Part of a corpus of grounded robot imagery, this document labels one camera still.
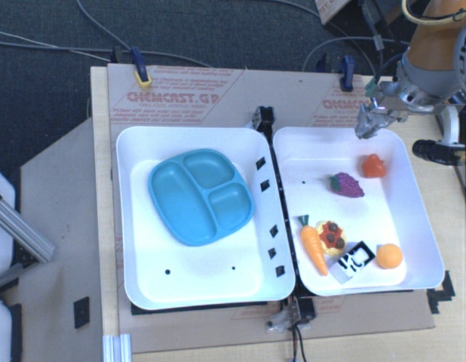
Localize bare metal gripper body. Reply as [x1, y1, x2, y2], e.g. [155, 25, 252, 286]
[370, 79, 437, 123]

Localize purple toy grapes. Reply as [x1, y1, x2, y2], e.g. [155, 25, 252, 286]
[328, 171, 366, 199]

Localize white plastic tray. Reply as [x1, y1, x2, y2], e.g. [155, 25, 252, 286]
[115, 125, 297, 311]
[272, 126, 446, 298]

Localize thin black and white rod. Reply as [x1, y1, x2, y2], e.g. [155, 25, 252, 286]
[268, 128, 300, 298]

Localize yellow toy pizza slice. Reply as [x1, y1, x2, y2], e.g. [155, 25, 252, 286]
[314, 219, 349, 257]

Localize orange toy carrot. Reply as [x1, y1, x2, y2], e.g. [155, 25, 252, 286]
[297, 214, 330, 278]

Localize orange toy fruit ball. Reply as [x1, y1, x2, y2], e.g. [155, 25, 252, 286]
[376, 243, 404, 270]

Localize black and white carton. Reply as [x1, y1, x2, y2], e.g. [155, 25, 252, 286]
[327, 240, 376, 285]

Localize blue divided plate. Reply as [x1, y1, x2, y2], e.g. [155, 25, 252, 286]
[147, 148, 256, 247]

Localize brown cardboard board red print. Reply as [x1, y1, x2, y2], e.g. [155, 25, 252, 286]
[106, 63, 436, 354]

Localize black cylinder on white bracket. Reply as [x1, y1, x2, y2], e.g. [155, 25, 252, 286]
[412, 103, 466, 166]

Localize black block with thin wires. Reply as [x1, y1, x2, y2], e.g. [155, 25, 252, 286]
[251, 105, 275, 133]
[281, 296, 317, 324]

